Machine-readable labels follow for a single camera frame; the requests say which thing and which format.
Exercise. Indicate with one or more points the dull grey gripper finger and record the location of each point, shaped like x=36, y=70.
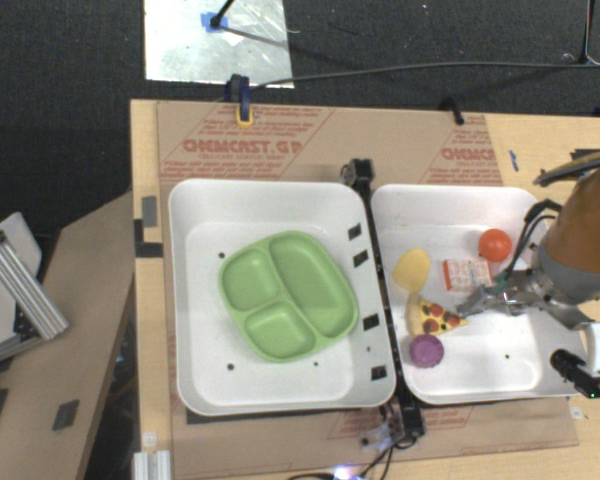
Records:
x=471, y=306
x=486, y=291

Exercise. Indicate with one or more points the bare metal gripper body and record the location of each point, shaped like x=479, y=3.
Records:
x=540, y=295

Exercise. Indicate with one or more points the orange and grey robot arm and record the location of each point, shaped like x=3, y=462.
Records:
x=587, y=228

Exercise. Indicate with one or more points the orange and white carton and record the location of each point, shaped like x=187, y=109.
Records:
x=462, y=274

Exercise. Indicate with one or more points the toy pizza slice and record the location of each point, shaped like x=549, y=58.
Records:
x=430, y=317

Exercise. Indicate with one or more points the orange ball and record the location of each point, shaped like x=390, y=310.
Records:
x=495, y=244

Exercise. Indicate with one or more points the white plastic tray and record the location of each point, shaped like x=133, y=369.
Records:
x=485, y=363
x=205, y=318

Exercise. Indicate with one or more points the purple round toy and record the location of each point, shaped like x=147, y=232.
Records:
x=426, y=350

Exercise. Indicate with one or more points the yellow toy lemon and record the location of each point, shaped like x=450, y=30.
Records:
x=411, y=268

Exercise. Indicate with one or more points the thin black rod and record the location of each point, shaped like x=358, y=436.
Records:
x=386, y=298

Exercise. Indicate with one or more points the green divided plate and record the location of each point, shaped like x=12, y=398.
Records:
x=287, y=295

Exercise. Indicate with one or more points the brown cardboard board red print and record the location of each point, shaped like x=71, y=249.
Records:
x=310, y=143

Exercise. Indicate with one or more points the black cylinder on white bracket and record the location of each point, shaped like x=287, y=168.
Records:
x=577, y=368

